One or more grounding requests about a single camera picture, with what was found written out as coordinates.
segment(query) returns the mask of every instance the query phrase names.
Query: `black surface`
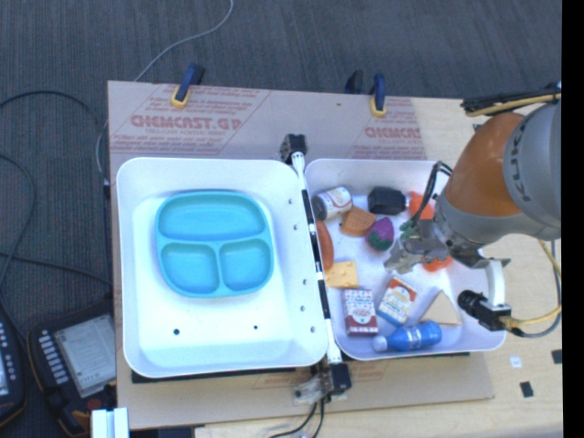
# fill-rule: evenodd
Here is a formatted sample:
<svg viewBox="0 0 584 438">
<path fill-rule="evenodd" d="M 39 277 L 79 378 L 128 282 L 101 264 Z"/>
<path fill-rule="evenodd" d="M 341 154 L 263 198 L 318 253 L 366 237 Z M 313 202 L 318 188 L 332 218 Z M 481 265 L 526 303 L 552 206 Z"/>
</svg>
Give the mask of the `black surface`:
<svg viewBox="0 0 584 438">
<path fill-rule="evenodd" d="M 234 1 L 225 25 L 171 50 L 142 80 L 180 83 L 196 62 L 206 67 L 206 85 L 341 93 L 361 69 L 365 89 L 379 71 L 388 95 L 464 99 L 561 79 L 562 0 Z M 102 122 L 108 80 L 134 80 L 170 44 L 215 26 L 228 7 L 228 0 L 0 0 L 0 99 L 56 89 L 86 101 Z M 19 161 L 36 184 L 17 253 L 107 278 L 99 129 L 60 96 L 0 109 L 0 154 Z M 30 196 L 22 174 L 0 160 L 0 250 L 19 235 Z M 0 256 L 0 270 L 4 263 Z M 14 261 L 2 290 L 26 332 L 108 289 L 88 276 Z M 0 436 L 65 435 L 30 381 L 24 412 Z"/>
</svg>

